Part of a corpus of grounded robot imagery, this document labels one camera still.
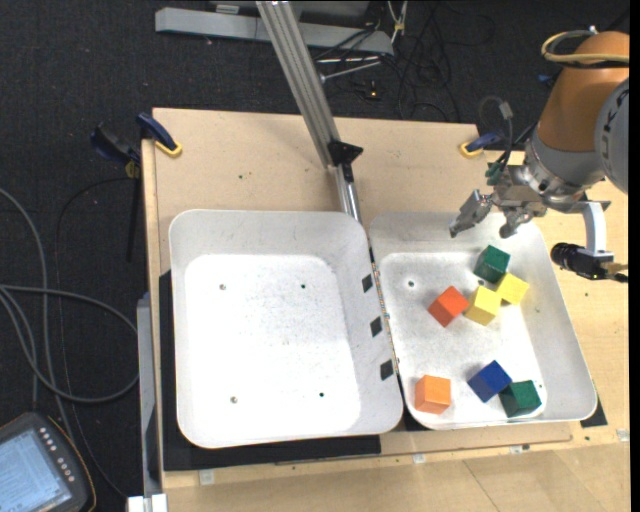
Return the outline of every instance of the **toy block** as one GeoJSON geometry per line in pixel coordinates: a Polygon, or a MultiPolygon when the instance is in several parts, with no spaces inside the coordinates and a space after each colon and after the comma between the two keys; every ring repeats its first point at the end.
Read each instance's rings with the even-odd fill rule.
{"type": "Polygon", "coordinates": [[[500,391],[499,396],[508,418],[529,414],[542,405],[536,386],[531,380],[512,382],[500,391]]]}
{"type": "Polygon", "coordinates": [[[519,277],[514,276],[510,272],[506,272],[498,281],[496,293],[500,295],[502,300],[509,304],[520,304],[522,297],[527,293],[529,283],[523,281],[519,277]]]}
{"type": "Polygon", "coordinates": [[[469,306],[469,301],[454,286],[449,286],[434,300],[427,311],[446,327],[451,321],[469,306]]]}
{"type": "Polygon", "coordinates": [[[479,324],[488,325],[500,311],[501,303],[502,299],[496,292],[484,286],[478,286],[469,297],[469,307],[464,312],[464,316],[479,324]]]}
{"type": "Polygon", "coordinates": [[[510,259],[510,254],[488,245],[478,256],[473,273],[495,284],[507,271],[510,259]]]}
{"type": "Polygon", "coordinates": [[[451,381],[424,375],[416,384],[416,409],[441,414],[451,405],[451,381]]]}
{"type": "Polygon", "coordinates": [[[492,361],[471,377],[467,384],[483,402],[489,401],[511,384],[511,377],[497,361],[492,361]]]}

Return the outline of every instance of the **yellow cable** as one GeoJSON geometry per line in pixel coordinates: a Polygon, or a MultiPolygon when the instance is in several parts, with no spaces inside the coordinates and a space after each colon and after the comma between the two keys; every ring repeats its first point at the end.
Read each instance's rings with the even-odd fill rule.
{"type": "Polygon", "coordinates": [[[542,44],[542,48],[540,50],[542,56],[552,62],[584,62],[587,60],[608,60],[612,62],[624,62],[625,64],[629,63],[629,56],[627,55],[615,55],[609,53],[574,53],[571,55],[558,55],[556,53],[550,53],[549,51],[547,51],[547,48],[549,47],[549,45],[551,45],[551,43],[563,36],[566,36],[567,34],[569,34],[569,32],[560,32],[559,34],[551,36],[549,39],[547,39],[542,44]]]}

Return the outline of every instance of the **black clamp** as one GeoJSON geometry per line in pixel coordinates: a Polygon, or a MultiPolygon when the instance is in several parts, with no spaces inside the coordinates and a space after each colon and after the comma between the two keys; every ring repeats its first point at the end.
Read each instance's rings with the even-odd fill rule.
{"type": "Polygon", "coordinates": [[[353,169],[351,168],[351,163],[358,158],[364,150],[358,146],[347,144],[346,142],[340,142],[338,140],[329,142],[328,148],[333,165],[336,167],[341,165],[345,181],[347,183],[353,183],[353,169]]]}

